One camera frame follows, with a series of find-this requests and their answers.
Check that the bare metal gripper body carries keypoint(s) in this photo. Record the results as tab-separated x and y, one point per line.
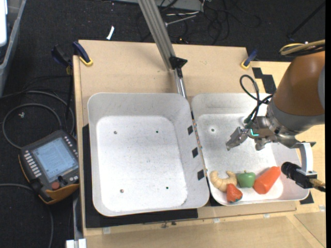
269	132

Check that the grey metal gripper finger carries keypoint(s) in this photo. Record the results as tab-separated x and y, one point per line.
236	138
260	145

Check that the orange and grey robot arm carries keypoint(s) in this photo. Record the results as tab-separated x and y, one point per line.
297	86

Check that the white plastic tray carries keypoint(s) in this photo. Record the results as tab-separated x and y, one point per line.
232	161
142	159

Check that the orange carrot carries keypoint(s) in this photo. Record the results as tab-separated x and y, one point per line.
266	180

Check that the green bell pepper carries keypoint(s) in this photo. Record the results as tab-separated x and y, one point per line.
246	179

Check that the cream croissant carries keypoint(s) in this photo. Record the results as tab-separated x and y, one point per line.
222	183

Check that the red strawberry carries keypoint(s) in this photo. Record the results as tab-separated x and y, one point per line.
233	194

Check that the pale wood board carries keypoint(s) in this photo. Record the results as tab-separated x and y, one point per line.
129	71

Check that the black cylinder on white bracket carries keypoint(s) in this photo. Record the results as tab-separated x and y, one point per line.
297	173

